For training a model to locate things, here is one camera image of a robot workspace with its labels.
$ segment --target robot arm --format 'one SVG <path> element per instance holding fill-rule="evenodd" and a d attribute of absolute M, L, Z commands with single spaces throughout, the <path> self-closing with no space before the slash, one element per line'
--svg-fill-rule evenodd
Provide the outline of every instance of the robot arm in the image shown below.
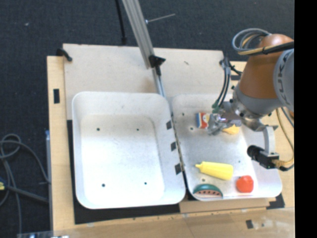
<path fill-rule="evenodd" d="M 235 42 L 242 34 L 240 46 L 236 47 Z M 259 38 L 261 41 L 257 48 L 246 48 Z M 294 112 L 294 41 L 285 35 L 247 29 L 234 37 L 233 47 L 239 54 L 250 57 L 229 102 L 223 99 L 232 66 L 226 58 L 220 62 L 229 76 L 225 77 L 227 81 L 222 100 L 219 98 L 212 106 L 208 133 L 216 135 L 224 128 L 241 124 L 253 131 L 261 131 L 264 133 L 265 149 L 250 146 L 248 155 L 267 169 L 286 169 L 284 165 L 290 162 L 280 161 L 279 155 L 274 152 L 274 130 L 277 126 L 264 125 L 261 118 L 281 107 Z"/>

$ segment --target yellow bottle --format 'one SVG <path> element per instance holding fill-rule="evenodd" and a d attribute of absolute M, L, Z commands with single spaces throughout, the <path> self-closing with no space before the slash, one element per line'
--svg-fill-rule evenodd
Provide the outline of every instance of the yellow bottle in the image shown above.
<path fill-rule="evenodd" d="M 230 180 L 233 175 L 233 166 L 225 163 L 202 161 L 195 165 L 200 172 L 209 176 L 217 177 L 223 180 Z"/>

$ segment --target black floor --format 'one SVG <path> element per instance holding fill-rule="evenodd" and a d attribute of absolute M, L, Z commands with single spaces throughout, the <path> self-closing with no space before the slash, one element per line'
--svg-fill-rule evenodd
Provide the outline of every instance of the black floor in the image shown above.
<path fill-rule="evenodd" d="M 127 45 L 136 46 L 123 9 Z M 154 47 L 222 50 L 230 60 L 246 60 L 232 46 L 246 28 L 262 28 L 294 38 L 295 0 L 139 0 Z M 49 129 L 46 57 L 63 43 L 121 45 L 115 0 L 0 0 L 0 140 L 17 134 L 37 154 L 45 171 Z M 21 147 L 7 158 L 16 186 L 42 197 L 48 186 L 32 155 Z M 5 166 L 0 177 L 7 180 Z M 13 192 L 0 191 L 0 238 L 16 237 L 19 214 Z M 49 208 L 20 196 L 22 232 L 50 229 Z"/>

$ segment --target white tray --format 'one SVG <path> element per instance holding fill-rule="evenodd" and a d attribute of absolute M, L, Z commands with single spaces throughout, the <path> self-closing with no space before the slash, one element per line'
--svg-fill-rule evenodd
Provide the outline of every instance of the white tray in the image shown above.
<path fill-rule="evenodd" d="M 264 148 L 262 132 L 253 132 L 242 126 L 238 134 L 230 135 L 221 132 L 213 136 L 208 135 L 205 129 L 197 128 L 195 114 L 212 113 L 211 105 L 217 97 L 216 94 L 184 94 L 172 100 L 175 130 L 190 193 L 201 201 L 278 196 L 282 191 L 278 170 L 267 170 L 247 155 L 247 148 L 250 145 Z M 222 180 L 202 174 L 195 167 L 195 164 L 200 164 L 202 161 L 231 164 L 233 166 L 232 179 Z M 237 179 L 244 175 L 250 175 L 254 180 L 254 189 L 251 193 L 241 193 L 236 188 Z M 223 197 L 197 197 L 193 192 L 200 184 L 216 186 L 221 190 Z"/>
<path fill-rule="evenodd" d="M 72 101 L 75 188 L 86 208 L 176 204 L 185 196 L 168 102 L 80 92 Z"/>

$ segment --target yellow object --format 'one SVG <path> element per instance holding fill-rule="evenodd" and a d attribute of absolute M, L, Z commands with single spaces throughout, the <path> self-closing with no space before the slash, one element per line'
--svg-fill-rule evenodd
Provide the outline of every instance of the yellow object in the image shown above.
<path fill-rule="evenodd" d="M 229 128 L 225 128 L 222 131 L 227 132 L 231 135 L 237 134 L 239 132 L 239 127 L 237 127 L 235 124 Z"/>
<path fill-rule="evenodd" d="M 233 166 L 225 163 L 202 161 L 195 165 L 200 172 L 209 176 L 217 177 L 223 180 L 230 180 L 233 175 Z"/>

